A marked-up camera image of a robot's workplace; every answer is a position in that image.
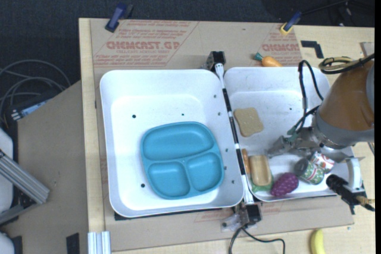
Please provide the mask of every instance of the red and white can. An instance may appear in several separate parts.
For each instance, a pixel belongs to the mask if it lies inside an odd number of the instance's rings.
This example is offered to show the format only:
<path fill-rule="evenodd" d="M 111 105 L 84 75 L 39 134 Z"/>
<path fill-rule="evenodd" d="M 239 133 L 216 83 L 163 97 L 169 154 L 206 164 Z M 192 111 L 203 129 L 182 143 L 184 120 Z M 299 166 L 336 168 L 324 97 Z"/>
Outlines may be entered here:
<path fill-rule="evenodd" d="M 310 158 L 310 162 L 321 167 L 323 171 L 328 174 L 332 168 L 335 166 L 334 160 L 328 158 L 320 152 L 315 152 Z"/>

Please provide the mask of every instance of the tan sponge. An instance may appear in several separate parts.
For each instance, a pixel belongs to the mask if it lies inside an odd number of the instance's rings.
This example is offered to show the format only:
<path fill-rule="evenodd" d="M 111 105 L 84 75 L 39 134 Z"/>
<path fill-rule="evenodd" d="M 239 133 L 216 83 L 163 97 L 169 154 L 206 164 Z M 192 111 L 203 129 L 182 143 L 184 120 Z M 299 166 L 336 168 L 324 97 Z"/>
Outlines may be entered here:
<path fill-rule="evenodd" d="M 263 123 L 255 108 L 236 109 L 234 117 L 238 123 L 239 131 L 243 137 L 249 137 L 263 130 Z"/>

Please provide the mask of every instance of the wooden table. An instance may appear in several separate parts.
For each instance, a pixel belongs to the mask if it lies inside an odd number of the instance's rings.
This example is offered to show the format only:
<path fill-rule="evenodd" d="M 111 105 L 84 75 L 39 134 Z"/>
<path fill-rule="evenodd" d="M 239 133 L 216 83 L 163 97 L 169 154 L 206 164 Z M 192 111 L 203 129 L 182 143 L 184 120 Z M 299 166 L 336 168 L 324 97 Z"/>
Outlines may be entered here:
<path fill-rule="evenodd" d="M 88 221 L 90 232 L 106 230 L 104 218 L 104 204 L 101 185 L 101 164 L 99 160 L 98 128 L 94 107 L 95 86 L 93 75 L 92 41 L 90 19 L 79 20 L 80 30 L 80 59 L 82 69 L 82 96 L 83 120 L 85 129 L 85 158 L 86 158 L 86 185 L 88 194 Z M 350 56 L 354 59 L 363 56 L 361 43 L 374 43 L 373 28 L 346 28 L 295 26 L 296 38 L 313 40 L 320 44 L 324 57 L 339 55 Z M 313 66 L 317 66 L 318 59 L 314 50 L 301 48 L 302 57 Z M 375 198 L 374 187 L 374 156 L 367 143 L 359 143 L 354 148 L 355 156 L 365 156 L 361 161 L 361 172 L 369 198 Z M 327 253 L 375 253 L 375 213 L 358 206 L 355 209 L 354 225 L 350 227 L 324 228 L 324 245 Z M 286 253 L 310 253 L 309 239 L 312 230 L 282 233 L 267 238 L 283 238 L 286 242 Z M 230 240 L 180 244 L 155 248 L 156 253 L 227 253 Z M 152 253 L 152 249 L 137 249 L 118 253 Z M 235 241 L 233 253 L 281 253 L 280 243 L 253 242 L 249 237 Z"/>

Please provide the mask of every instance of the blue divided plate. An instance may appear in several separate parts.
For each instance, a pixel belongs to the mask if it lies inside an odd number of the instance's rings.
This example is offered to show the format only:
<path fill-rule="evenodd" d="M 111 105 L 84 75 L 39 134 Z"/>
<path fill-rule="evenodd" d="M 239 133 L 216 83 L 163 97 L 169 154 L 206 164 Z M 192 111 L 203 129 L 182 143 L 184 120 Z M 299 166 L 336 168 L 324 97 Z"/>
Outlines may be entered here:
<path fill-rule="evenodd" d="M 216 189 L 224 177 L 212 132 L 198 122 L 166 124 L 148 130 L 140 143 L 148 181 L 166 199 L 183 199 Z"/>

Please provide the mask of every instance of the purple grapes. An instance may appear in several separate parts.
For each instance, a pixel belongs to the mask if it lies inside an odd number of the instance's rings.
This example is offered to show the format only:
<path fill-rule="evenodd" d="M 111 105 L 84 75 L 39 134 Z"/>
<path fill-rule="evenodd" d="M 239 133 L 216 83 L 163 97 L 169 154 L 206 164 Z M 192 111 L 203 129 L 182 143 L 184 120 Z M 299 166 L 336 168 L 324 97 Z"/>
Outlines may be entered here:
<path fill-rule="evenodd" d="M 299 186 L 299 179 L 294 173 L 284 173 L 274 183 L 271 194 L 273 196 L 283 196 L 295 190 Z"/>

